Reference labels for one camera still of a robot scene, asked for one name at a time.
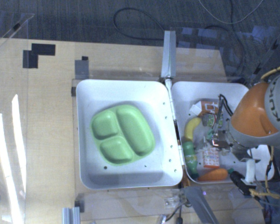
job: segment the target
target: black cable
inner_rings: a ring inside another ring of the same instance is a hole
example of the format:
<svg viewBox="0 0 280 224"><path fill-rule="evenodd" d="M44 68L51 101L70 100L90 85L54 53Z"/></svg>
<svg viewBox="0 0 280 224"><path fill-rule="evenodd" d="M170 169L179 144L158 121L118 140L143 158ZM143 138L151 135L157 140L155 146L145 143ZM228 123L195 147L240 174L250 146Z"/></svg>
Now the black cable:
<svg viewBox="0 0 280 224"><path fill-rule="evenodd" d="M268 208L268 213L269 213L269 221L268 223L272 223L272 209L271 209L271 205L270 205L270 202L269 202L269 199L267 198L267 196L265 196L265 199L266 199L266 202L267 204L266 207Z"/></svg>
<svg viewBox="0 0 280 224"><path fill-rule="evenodd" d="M244 71L244 63L246 63L246 60L245 60L245 48L244 48L244 45L242 44L240 38L238 37L237 33L235 32L235 28L234 28L234 24L233 24L233 2L232 0L228 0L229 3L230 3L230 6L231 6L231 14L230 14L230 17L231 17L231 28L232 28L232 31L233 31L233 34L234 34L234 38L236 39L236 41L238 42L239 44L239 47L241 49L241 58L240 58L240 61L239 61L239 66L238 68L233 72L233 74L231 76L234 76L236 73L238 73L238 69L241 68L242 70L239 72L239 74L242 74L243 71ZM215 28L220 28L222 30L225 30L227 32L229 32L227 29L221 27L221 26L218 26L218 25L211 25L211 26L208 26L207 28L211 28L211 27L215 27Z"/></svg>
<svg viewBox="0 0 280 224"><path fill-rule="evenodd" d="M169 217L166 218L166 222L169 221L181 207L182 207L182 205L179 205L179 206L174 210L174 212L173 212Z"/></svg>
<svg viewBox="0 0 280 224"><path fill-rule="evenodd" d="M182 206L179 209L179 217L176 219L176 224L182 224L183 220L182 220Z"/></svg>
<svg viewBox="0 0 280 224"><path fill-rule="evenodd" d="M228 102L227 102L226 97L225 97L224 95L222 95L222 94L219 94L219 100L221 100L221 98L223 98L223 105L224 105L225 110L227 111L227 113L228 113L230 116L232 116L232 115L233 115L233 112L232 112L231 108L230 108L229 105L228 105Z"/></svg>
<svg viewBox="0 0 280 224"><path fill-rule="evenodd" d="M122 9L119 9L116 11L116 13L114 14L113 16L113 25L115 27L115 29L122 35L126 36L126 37L129 37L129 38L132 38L132 39L139 39L139 40L150 40L150 41L163 41L164 39L162 38L145 38L145 37L137 37L137 36L132 36L132 35L129 35L129 34L126 34L124 32L122 32L119 28L118 28L118 25L116 23L116 17L118 16L119 13L121 13L122 11L126 11L126 10L134 10L134 11L137 11L137 12L140 12L140 13L143 13L144 15L148 16L151 20L153 20L157 25L158 27L163 31L165 32L165 29L164 27L150 14L148 14L147 12L143 11L143 10L140 10L140 9L137 9L137 8L133 8L133 7L124 7Z"/></svg>
<svg viewBox="0 0 280 224"><path fill-rule="evenodd" d="M269 79L270 79L270 77L272 77L273 75L277 75L277 74L279 74L279 73L280 73L280 70L277 70L275 73L272 73L272 74L268 75L267 77L265 77L264 81L265 81L265 82L268 82Z"/></svg>

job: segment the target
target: black tape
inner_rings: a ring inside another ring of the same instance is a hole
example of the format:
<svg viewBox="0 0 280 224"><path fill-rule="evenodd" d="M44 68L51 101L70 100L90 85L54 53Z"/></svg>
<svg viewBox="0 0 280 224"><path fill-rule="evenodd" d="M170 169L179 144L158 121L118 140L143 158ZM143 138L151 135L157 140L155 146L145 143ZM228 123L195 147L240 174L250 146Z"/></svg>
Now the black tape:
<svg viewBox="0 0 280 224"><path fill-rule="evenodd" d="M257 75L261 68L257 67L256 70L253 72L254 75Z"/></svg>
<svg viewBox="0 0 280 224"><path fill-rule="evenodd" d="M75 201L75 207L79 207L80 208L80 212L83 213L85 211L85 204L84 201Z"/></svg>
<svg viewBox="0 0 280 224"><path fill-rule="evenodd" d="M272 45L272 50L276 50L277 47L279 47L279 44L278 44L278 41L276 40L276 41L274 42L274 44Z"/></svg>
<svg viewBox="0 0 280 224"><path fill-rule="evenodd" d="M72 88L71 88L71 96L72 96L72 97L76 97L76 96L77 96L77 94L76 94L76 89L77 89L76 87L72 87Z"/></svg>
<svg viewBox="0 0 280 224"><path fill-rule="evenodd" d="M51 44L32 44L32 52L35 55L55 56L55 48L56 45Z"/></svg>
<svg viewBox="0 0 280 224"><path fill-rule="evenodd" d="M38 56L55 56L55 48L56 45L33 43L31 50L23 51L23 68L38 68Z"/></svg>
<svg viewBox="0 0 280 224"><path fill-rule="evenodd" d="M21 25L19 23L15 24L14 27L13 27L13 30L14 31L18 30L20 28L20 26Z"/></svg>
<svg viewBox="0 0 280 224"><path fill-rule="evenodd" d="M38 68L38 55L34 55L31 50L24 50L23 68Z"/></svg>

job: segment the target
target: metal bracket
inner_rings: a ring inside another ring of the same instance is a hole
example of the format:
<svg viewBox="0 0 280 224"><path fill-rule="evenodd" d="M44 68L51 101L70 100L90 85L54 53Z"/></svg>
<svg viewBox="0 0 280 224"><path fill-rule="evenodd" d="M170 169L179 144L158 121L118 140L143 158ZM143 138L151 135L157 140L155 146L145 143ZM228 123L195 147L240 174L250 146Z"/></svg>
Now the metal bracket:
<svg viewBox="0 0 280 224"><path fill-rule="evenodd" d="M200 187L186 187L183 191L202 223L219 224Z"/></svg>
<svg viewBox="0 0 280 224"><path fill-rule="evenodd" d="M181 145L178 146L178 151L179 151L179 156L180 156L180 158L181 158L181 164L182 164L182 166L183 166L183 165L186 165L185 162L184 162L184 159L183 159L183 151L182 151L182 146L181 146Z"/></svg>
<svg viewBox="0 0 280 224"><path fill-rule="evenodd" d="M176 76L176 34L175 31L165 31L161 78Z"/></svg>
<svg viewBox="0 0 280 224"><path fill-rule="evenodd" d="M80 224L80 208L63 208L62 224Z"/></svg>
<svg viewBox="0 0 280 224"><path fill-rule="evenodd" d="M171 111L172 111L172 117L173 117L173 121L176 121L176 114L175 114L175 108L174 108L174 104L173 104L173 98L172 98L172 93L171 93L171 88L172 88L172 82L171 79L165 79L164 81L165 86L168 90L168 95L169 95L169 100L170 100L170 106L171 106Z"/></svg>

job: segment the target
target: metal clamp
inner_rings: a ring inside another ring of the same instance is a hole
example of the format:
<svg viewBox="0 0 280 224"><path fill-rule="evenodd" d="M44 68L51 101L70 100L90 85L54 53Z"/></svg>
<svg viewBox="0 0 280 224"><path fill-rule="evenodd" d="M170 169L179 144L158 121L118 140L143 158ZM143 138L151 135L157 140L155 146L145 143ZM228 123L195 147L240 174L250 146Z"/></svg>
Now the metal clamp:
<svg viewBox="0 0 280 224"><path fill-rule="evenodd" d="M80 224L80 208L63 208L62 224Z"/></svg>
<svg viewBox="0 0 280 224"><path fill-rule="evenodd" d="M176 76L176 34L175 31L165 31L161 78Z"/></svg>

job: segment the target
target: white plastic tray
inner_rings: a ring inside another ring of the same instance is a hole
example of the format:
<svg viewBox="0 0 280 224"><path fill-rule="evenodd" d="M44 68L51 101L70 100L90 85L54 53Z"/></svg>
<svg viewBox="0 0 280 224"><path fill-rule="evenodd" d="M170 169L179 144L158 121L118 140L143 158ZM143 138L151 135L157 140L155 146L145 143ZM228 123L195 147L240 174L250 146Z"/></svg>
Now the white plastic tray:
<svg viewBox="0 0 280 224"><path fill-rule="evenodd" d="M231 110L235 110L238 106L242 97L246 94L248 88L241 84L236 83L210 83L210 82L177 82L172 87L172 96L175 106L175 113L177 118L177 124L179 129L180 137L183 141L184 128L186 124L190 121L189 116L190 107L203 99L217 99L218 95L223 94L228 100L228 104ZM202 141L202 137L199 133L199 129L203 126L200 124L194 131L194 145L198 146ZM266 145L259 145L257 149L252 149L252 154L254 159L260 159L260 162L256 163L255 174L258 180L263 181L265 178L266 166L269 163L270 154ZM197 171L199 175L203 175L209 171L211 168L203 167L202 153L197 154ZM235 171L241 174L246 174L246 163L239 162L237 158L232 154L228 153L226 156L220 154L220 167L222 168L233 168ZM268 179L271 179L274 174L274 169L272 167L269 172ZM221 182L231 182L228 177L223 181L216 182L197 182L197 183L221 183Z"/></svg>
<svg viewBox="0 0 280 224"><path fill-rule="evenodd" d="M154 151L136 162L113 166L101 157L90 132L91 118L115 105L140 109L156 141ZM84 80L77 86L80 176L90 189L174 186L182 166L168 91L151 81Z"/></svg>

